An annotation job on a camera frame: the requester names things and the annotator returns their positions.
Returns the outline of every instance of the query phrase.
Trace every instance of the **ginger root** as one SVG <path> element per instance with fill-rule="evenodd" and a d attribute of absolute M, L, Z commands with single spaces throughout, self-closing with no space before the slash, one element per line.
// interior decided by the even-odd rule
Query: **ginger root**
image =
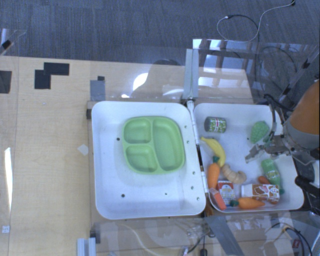
<path fill-rule="evenodd" d="M 242 184 L 247 180 L 247 175 L 243 171 L 235 172 L 231 170 L 229 164 L 223 165 L 221 168 L 223 175 L 234 184 Z"/>

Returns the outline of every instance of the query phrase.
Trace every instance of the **green plate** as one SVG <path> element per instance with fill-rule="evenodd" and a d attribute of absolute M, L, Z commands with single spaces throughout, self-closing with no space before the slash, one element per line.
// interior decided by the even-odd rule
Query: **green plate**
<path fill-rule="evenodd" d="M 185 148 L 178 125 L 162 116 L 134 117 L 122 128 L 127 165 L 140 174 L 165 174 L 185 163 Z"/>

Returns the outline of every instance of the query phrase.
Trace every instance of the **gray carpet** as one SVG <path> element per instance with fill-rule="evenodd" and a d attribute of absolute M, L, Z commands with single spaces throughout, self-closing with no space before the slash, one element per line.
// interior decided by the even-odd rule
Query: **gray carpet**
<path fill-rule="evenodd" d="M 0 28 L 27 30 L 8 55 L 135 63 L 173 59 L 183 65 L 193 38 L 221 39 L 216 24 L 222 17 L 242 14 L 258 23 L 265 10 L 290 1 L 1 0 Z M 246 41 L 256 33 L 255 25 L 241 17 L 219 28 L 233 40 Z M 264 16 L 259 40 L 318 45 L 319 31 L 320 1 L 296 0 L 295 6 Z M 306 85 L 317 72 L 319 57 L 303 77 Z"/>

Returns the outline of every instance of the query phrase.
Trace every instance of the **yellow banana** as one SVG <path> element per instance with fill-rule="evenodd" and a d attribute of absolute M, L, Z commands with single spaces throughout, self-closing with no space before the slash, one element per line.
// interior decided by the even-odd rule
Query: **yellow banana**
<path fill-rule="evenodd" d="M 220 167 L 224 166 L 226 162 L 226 153 L 224 148 L 221 146 L 221 144 L 214 138 L 200 138 L 202 141 L 204 141 L 214 152 L 214 154 L 219 157 L 218 165 Z"/>

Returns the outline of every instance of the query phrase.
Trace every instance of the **green bottle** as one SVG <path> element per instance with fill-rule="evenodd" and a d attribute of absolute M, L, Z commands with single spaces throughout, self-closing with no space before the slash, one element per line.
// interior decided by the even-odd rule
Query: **green bottle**
<path fill-rule="evenodd" d="M 263 160 L 261 162 L 261 166 L 262 166 L 264 175 L 268 179 L 268 181 L 272 185 L 278 185 L 279 186 L 280 195 L 283 194 L 285 192 L 285 190 L 283 188 L 281 188 L 281 185 L 280 185 L 280 182 L 281 182 L 280 174 L 279 174 L 279 172 L 277 170 L 277 167 L 276 167 L 274 161 L 272 161 L 271 159 Z"/>

